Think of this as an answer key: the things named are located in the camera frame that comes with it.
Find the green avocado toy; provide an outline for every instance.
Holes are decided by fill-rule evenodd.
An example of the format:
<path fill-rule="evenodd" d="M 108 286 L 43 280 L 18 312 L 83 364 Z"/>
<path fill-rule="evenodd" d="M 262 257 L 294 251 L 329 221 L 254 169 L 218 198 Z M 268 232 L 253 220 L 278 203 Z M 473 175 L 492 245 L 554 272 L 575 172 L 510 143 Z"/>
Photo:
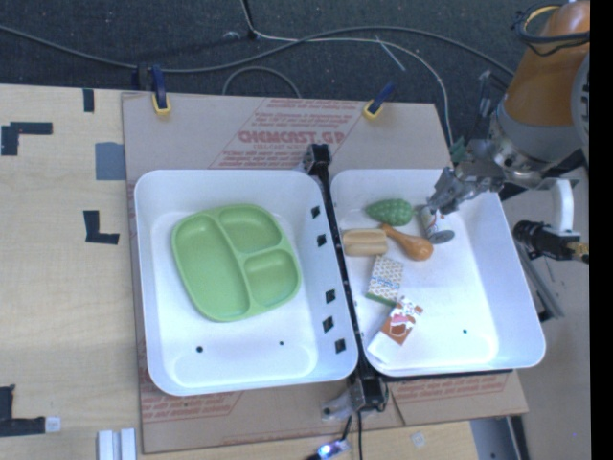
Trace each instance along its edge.
<path fill-rule="evenodd" d="M 383 199 L 366 207 L 369 217 L 392 226 L 407 224 L 413 212 L 411 203 L 404 199 Z"/>

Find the green plate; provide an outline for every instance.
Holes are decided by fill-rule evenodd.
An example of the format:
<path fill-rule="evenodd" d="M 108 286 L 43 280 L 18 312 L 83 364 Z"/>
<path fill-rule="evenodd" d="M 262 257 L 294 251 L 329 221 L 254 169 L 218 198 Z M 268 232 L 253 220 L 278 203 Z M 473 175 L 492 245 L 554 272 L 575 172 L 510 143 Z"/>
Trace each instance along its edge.
<path fill-rule="evenodd" d="M 181 219 L 172 230 L 172 252 L 193 304 L 220 322 L 275 309 L 293 298 L 302 282 L 283 229 L 253 204 Z"/>

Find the cardboard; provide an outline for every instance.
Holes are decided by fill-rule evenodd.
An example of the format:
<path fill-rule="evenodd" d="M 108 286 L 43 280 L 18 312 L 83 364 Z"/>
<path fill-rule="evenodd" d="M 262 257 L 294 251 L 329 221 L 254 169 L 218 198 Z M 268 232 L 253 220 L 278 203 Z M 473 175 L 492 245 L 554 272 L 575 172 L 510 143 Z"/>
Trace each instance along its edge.
<path fill-rule="evenodd" d="M 322 404 L 344 380 L 188 398 L 161 392 L 147 371 L 133 189 L 157 169 L 300 169 L 310 143 L 327 143 L 330 175 L 345 169 L 438 169 L 449 162 L 430 104 L 390 103 L 374 121 L 363 103 L 172 95 L 168 116 L 150 93 L 123 94 L 128 217 L 145 453 L 334 436 L 346 419 L 324 420 Z M 424 425 L 527 410 L 515 372 L 389 384 L 386 409 L 364 429 Z"/>

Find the blue and yellow clamp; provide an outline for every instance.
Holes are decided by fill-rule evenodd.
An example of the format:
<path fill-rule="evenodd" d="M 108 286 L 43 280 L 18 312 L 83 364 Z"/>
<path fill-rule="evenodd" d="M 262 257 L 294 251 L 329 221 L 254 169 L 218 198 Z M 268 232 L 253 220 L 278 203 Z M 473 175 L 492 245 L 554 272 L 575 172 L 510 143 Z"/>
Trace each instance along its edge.
<path fill-rule="evenodd" d="M 396 90 L 396 86 L 392 81 L 388 82 L 381 91 L 376 95 L 376 97 L 366 103 L 364 109 L 362 110 L 362 114 L 367 119 L 376 119 L 376 117 L 381 113 L 381 109 L 383 108 L 383 103 L 394 93 Z"/>
<path fill-rule="evenodd" d="M 164 74 L 160 65 L 151 66 L 151 75 L 153 76 L 153 108 L 155 114 L 166 116 L 170 113 L 170 99 L 166 94 L 166 85 L 164 84 Z"/>

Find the white tray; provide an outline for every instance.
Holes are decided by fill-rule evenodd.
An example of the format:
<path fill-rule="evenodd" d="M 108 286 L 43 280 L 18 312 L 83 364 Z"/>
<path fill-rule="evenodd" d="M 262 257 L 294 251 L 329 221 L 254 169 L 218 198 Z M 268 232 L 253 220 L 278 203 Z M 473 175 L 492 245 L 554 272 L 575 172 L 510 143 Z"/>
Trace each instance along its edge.
<path fill-rule="evenodd" d="M 321 190 L 311 177 L 294 171 L 155 171 L 139 179 L 134 202 L 148 370 L 160 389 L 187 396 L 341 380 L 353 371 L 358 352 L 352 322 Z M 170 233 L 183 217 L 235 203 L 260 205 L 276 217 L 303 281 L 277 309 L 219 323 L 193 306 Z"/>
<path fill-rule="evenodd" d="M 401 197 L 423 205 L 434 193 L 440 170 L 356 170 L 334 177 L 331 195 L 340 230 L 378 223 L 364 208 Z M 455 237 L 436 244 L 432 257 L 409 260 L 389 240 L 387 257 L 404 263 L 401 294 L 423 307 L 415 329 L 392 362 L 367 352 L 390 377 L 427 376 L 525 368 L 545 353 L 545 339 L 511 231 L 496 194 L 466 201 L 447 217 Z M 400 231 L 423 236 L 417 214 Z M 364 345 L 390 308 L 365 297 L 373 257 L 346 257 L 352 296 Z"/>

